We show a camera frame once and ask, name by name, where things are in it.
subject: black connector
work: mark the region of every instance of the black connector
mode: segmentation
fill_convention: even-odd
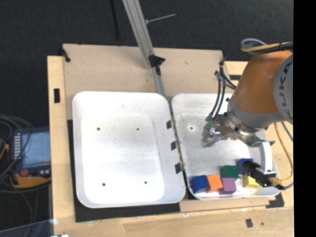
[[[272,186],[272,183],[269,181],[269,178],[275,177],[276,174],[264,174],[261,171],[257,170],[258,167],[260,168],[260,165],[252,161],[245,161],[242,165],[242,169],[246,173],[246,175],[255,179],[260,186]]]

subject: block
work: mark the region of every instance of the block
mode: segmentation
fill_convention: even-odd
[[[206,175],[195,176],[190,180],[193,193],[205,192],[209,188]]]
[[[253,158],[241,158],[239,159],[237,162],[236,162],[236,167],[237,167],[237,170],[238,170],[238,174],[239,175],[244,175],[245,172],[243,171],[242,169],[242,165],[245,161],[252,161],[253,162]]]
[[[235,165],[225,165],[220,169],[221,178],[223,177],[232,177],[235,180],[238,179],[238,170]]]
[[[251,176],[242,175],[242,186],[247,189],[256,189],[259,184]]]
[[[209,183],[209,188],[206,189],[206,193],[210,192],[218,192],[223,188],[223,183],[220,175],[209,175],[207,176],[207,180]]]
[[[230,194],[233,194],[237,190],[235,179],[232,177],[223,177],[222,183],[223,183],[223,187],[219,191],[219,194],[221,195],[230,195]]]

